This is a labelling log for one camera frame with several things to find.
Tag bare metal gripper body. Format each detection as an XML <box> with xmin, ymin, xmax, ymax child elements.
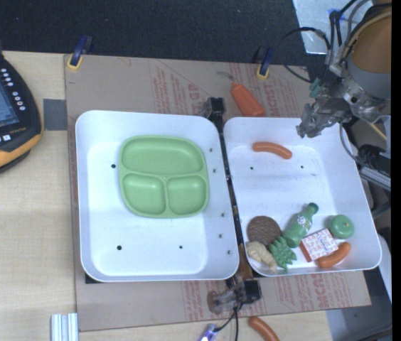
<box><xmin>313</xmin><ymin>82</ymin><xmax>390</xmax><ymax>124</ymax></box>

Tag orange sausage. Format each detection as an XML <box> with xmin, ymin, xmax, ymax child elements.
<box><xmin>249</xmin><ymin>315</ymin><xmax>281</xmax><ymax>341</ymax></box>
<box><xmin>315</xmin><ymin>241</ymin><xmax>352</xmax><ymax>270</ymax></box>
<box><xmin>251</xmin><ymin>141</ymin><xmax>294</xmax><ymax>161</ymax></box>

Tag orange carrot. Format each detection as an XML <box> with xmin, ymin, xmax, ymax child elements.
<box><xmin>230</xmin><ymin>81</ymin><xmax>267</xmax><ymax>118</ymax></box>

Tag white plastic tray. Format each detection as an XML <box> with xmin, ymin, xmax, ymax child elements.
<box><xmin>223</xmin><ymin>116</ymin><xmax>383</xmax><ymax>278</ymax></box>
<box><xmin>75</xmin><ymin>109</ymin><xmax>240</xmax><ymax>283</ymax></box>

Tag thin black and white rod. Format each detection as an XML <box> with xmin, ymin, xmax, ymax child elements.
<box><xmin>215</xmin><ymin>117</ymin><xmax>252</xmax><ymax>281</ymax></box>

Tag green apple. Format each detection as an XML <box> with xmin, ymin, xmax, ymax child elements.
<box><xmin>328</xmin><ymin>214</ymin><xmax>355</xmax><ymax>240</ymax></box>

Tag green bottle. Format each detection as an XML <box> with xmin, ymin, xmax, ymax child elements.
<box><xmin>281</xmin><ymin>202</ymin><xmax>320</xmax><ymax>249</ymax></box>

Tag brown biscuit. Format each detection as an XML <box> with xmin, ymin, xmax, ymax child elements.
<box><xmin>246</xmin><ymin>215</ymin><xmax>283</xmax><ymax>248</ymax></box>

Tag orange and white carton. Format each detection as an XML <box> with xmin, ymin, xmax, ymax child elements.
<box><xmin>299</xmin><ymin>227</ymin><xmax>340</xmax><ymax>263</ymax></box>

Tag green grapes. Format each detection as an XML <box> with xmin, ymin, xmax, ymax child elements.
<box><xmin>268</xmin><ymin>236</ymin><xmax>298</xmax><ymax>271</ymax></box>

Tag cream croissant bread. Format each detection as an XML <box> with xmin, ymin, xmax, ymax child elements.
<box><xmin>245</xmin><ymin>240</ymin><xmax>279</xmax><ymax>273</ymax></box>

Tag green divided plate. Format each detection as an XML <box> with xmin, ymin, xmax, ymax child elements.
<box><xmin>117</xmin><ymin>134</ymin><xmax>210</xmax><ymax>220</ymax></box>

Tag brown cardboard board red print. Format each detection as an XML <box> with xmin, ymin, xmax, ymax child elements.
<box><xmin>63</xmin><ymin>53</ymin><xmax>373</xmax><ymax>332</ymax></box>

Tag black cylinder on white bracket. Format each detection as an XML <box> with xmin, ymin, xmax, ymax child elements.
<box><xmin>358</xmin><ymin>114</ymin><xmax>392</xmax><ymax>177</ymax></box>

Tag black block with thin wires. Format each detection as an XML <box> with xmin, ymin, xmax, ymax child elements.
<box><xmin>200</xmin><ymin>97</ymin><xmax>227</xmax><ymax>121</ymax></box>
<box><xmin>206</xmin><ymin>278</ymin><xmax>262</xmax><ymax>315</ymax></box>

